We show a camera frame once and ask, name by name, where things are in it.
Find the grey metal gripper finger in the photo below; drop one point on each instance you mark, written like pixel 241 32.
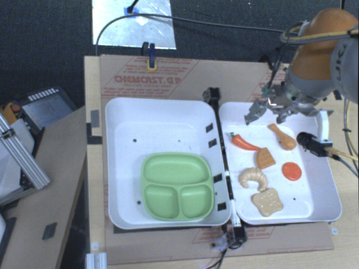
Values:
pixel 255 111
pixel 284 116

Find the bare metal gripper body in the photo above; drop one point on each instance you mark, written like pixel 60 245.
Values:
pixel 294 103

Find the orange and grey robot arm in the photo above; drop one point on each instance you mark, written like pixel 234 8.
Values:
pixel 314 55

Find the orange chicken drumstick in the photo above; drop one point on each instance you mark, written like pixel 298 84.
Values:
pixel 285 140

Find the white plastic tray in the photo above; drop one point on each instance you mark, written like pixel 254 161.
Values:
pixel 157 133
pixel 308 200

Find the orange carrot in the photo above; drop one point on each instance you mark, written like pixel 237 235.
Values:
pixel 244 143

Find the orange round slice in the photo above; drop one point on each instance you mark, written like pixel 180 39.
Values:
pixel 291 171

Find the beige croissant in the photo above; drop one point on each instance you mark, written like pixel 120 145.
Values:
pixel 253 175

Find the black cylinder on white bracket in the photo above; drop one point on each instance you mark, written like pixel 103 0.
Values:
pixel 312 143

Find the brown cardboard board, red print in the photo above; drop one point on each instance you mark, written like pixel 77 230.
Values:
pixel 182 77

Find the beige bread slice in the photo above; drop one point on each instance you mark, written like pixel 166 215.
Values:
pixel 267 202

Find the green divided plate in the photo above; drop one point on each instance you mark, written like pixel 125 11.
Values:
pixel 174 175

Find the orange waffle biscuit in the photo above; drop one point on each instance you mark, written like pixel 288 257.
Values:
pixel 264 158

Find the thin black and white rod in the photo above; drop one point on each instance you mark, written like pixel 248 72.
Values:
pixel 223 147

